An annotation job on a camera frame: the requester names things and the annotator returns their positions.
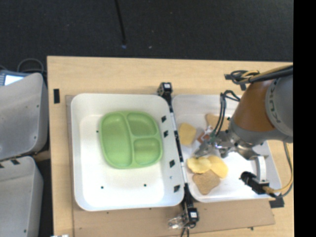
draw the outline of white tray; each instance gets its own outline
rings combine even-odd
[[[227,100],[227,117],[231,117],[237,107],[238,102]],[[197,128],[197,136],[207,127],[205,116],[209,113],[219,115],[220,100],[218,95],[178,95],[175,96],[172,102],[174,115],[177,126],[186,122]],[[268,198],[268,195],[258,195],[251,188],[245,185],[239,178],[244,171],[249,171],[256,174],[256,165],[254,161],[245,160],[236,152],[229,153],[222,160],[228,166],[229,172],[225,179],[222,179],[219,186],[215,187],[207,195],[202,195],[193,182],[193,173],[187,168],[186,160],[192,157],[192,153],[197,147],[193,144],[192,147],[181,145],[183,158],[186,166],[186,173],[189,182],[189,189],[192,196],[200,202],[216,202],[228,201],[237,199],[251,198]],[[267,179],[271,187],[280,188],[281,183],[278,173],[271,156],[271,152],[267,143],[254,148],[259,154],[269,155],[266,159]]]
[[[43,178],[32,157],[1,162],[0,168],[0,236],[37,237]]]
[[[156,95],[80,94],[70,105],[74,195],[84,210],[174,206],[184,197],[184,181],[167,102]],[[148,167],[116,169],[105,161],[98,133],[100,118],[114,111],[143,111],[158,123],[163,154]]]

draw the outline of wooden tabletop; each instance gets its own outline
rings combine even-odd
[[[235,70],[261,72],[289,63],[205,61],[137,58],[97,58],[48,56],[48,95],[50,120],[50,156],[52,172],[53,228],[55,235],[69,236],[178,236],[179,231],[164,228],[166,212],[178,208],[119,210],[88,213],[73,199],[69,161],[66,96],[80,93],[154,94],[161,82],[171,82],[173,95],[220,94],[226,89],[242,94],[238,85],[225,80],[224,74]],[[270,141],[269,146],[282,184],[290,178],[283,145]],[[190,232],[195,237],[225,236],[294,236],[293,190],[284,198],[285,207],[270,209],[267,199],[200,205],[202,215]],[[141,222],[131,215],[140,215]],[[109,224],[101,224],[98,219]]]

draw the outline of black floor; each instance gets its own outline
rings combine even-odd
[[[117,2],[119,10],[116,0],[0,0],[0,65],[15,71],[36,58],[46,67],[47,55],[293,61],[294,0]],[[39,168],[47,237],[49,161]]]

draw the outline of green plate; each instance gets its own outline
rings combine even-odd
[[[147,167],[161,159],[159,127],[148,113],[108,113],[101,118],[99,134],[104,157],[115,168]]]

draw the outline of device screen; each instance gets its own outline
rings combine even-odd
[[[5,81],[4,81],[4,85],[9,85],[13,82],[16,82],[18,80],[23,79],[24,77],[19,77],[19,76],[11,76],[11,75],[6,75],[5,76]]]

